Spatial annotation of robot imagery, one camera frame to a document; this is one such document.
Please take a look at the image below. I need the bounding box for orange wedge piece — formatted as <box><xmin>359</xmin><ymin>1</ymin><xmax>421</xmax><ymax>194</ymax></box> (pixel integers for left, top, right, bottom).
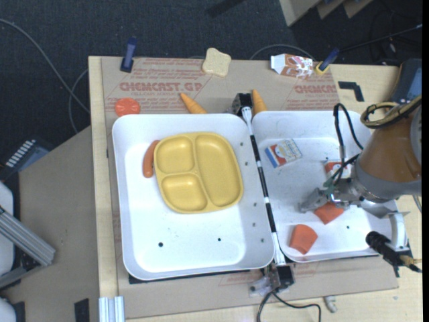
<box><xmin>313</xmin><ymin>202</ymin><xmax>345</xmax><ymax>225</ymax></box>
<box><xmin>288</xmin><ymin>223</ymin><xmax>319</xmax><ymax>256</ymax></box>

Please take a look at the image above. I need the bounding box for brown cardboard board red print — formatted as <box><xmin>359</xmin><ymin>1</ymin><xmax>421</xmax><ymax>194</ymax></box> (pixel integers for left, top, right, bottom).
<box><xmin>100</xmin><ymin>56</ymin><xmax>400</xmax><ymax>320</ymax></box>

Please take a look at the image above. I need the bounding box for orange sausage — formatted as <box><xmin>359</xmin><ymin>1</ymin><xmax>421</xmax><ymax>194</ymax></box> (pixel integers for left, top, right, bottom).
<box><xmin>141</xmin><ymin>139</ymin><xmax>162</xmax><ymax>179</ymax></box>

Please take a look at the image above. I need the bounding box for white plastic tray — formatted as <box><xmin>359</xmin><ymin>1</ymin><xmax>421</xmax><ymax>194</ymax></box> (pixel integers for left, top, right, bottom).
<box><xmin>250</xmin><ymin>109</ymin><xmax>408</xmax><ymax>264</ymax></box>
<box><xmin>111</xmin><ymin>113</ymin><xmax>276</xmax><ymax>281</ymax></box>

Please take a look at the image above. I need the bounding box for white blue and red carton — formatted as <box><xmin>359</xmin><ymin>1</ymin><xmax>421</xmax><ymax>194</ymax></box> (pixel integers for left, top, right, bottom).
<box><xmin>264</xmin><ymin>138</ymin><xmax>303</xmax><ymax>169</ymax></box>

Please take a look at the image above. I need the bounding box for thin black and white rod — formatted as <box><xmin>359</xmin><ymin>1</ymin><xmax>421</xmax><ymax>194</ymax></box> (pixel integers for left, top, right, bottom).
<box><xmin>241</xmin><ymin>106</ymin><xmax>286</xmax><ymax>266</ymax></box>

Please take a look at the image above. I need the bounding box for yellow divided plate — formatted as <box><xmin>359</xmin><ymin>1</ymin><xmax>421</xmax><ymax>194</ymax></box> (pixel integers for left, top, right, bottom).
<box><xmin>153</xmin><ymin>131</ymin><xmax>244</xmax><ymax>215</ymax></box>

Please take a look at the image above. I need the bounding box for orange carrot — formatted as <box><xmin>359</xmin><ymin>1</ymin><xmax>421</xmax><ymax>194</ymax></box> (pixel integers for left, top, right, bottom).
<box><xmin>179</xmin><ymin>92</ymin><xmax>208</xmax><ymax>115</ymax></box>
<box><xmin>251</xmin><ymin>89</ymin><xmax>268</xmax><ymax>113</ymax></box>

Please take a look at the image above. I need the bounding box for black cylinder on white bracket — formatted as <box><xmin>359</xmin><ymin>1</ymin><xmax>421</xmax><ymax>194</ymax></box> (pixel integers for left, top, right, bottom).
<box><xmin>365</xmin><ymin>211</ymin><xmax>412</xmax><ymax>268</ymax></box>

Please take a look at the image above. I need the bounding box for orange round slice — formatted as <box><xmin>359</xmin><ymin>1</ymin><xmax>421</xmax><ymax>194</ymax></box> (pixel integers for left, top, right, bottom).
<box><xmin>114</xmin><ymin>97</ymin><xmax>141</xmax><ymax>117</ymax></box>

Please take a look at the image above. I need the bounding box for small red and white carton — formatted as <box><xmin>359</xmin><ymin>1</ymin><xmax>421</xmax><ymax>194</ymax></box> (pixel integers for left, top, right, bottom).
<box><xmin>323</xmin><ymin>160</ymin><xmax>353</xmax><ymax>181</ymax></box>

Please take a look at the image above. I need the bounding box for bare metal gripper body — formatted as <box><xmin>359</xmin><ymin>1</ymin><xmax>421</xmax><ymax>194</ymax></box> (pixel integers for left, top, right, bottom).
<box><xmin>325</xmin><ymin>178</ymin><xmax>365</xmax><ymax>211</ymax></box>

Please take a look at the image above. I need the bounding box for white and orange carton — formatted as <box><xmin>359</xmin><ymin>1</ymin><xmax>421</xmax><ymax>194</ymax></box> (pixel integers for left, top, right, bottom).
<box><xmin>270</xmin><ymin>53</ymin><xmax>314</xmax><ymax>81</ymax></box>

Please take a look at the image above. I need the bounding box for beige bread slice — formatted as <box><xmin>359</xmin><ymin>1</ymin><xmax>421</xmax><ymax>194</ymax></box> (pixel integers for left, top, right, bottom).
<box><xmin>201</xmin><ymin>47</ymin><xmax>233</xmax><ymax>78</ymax></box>

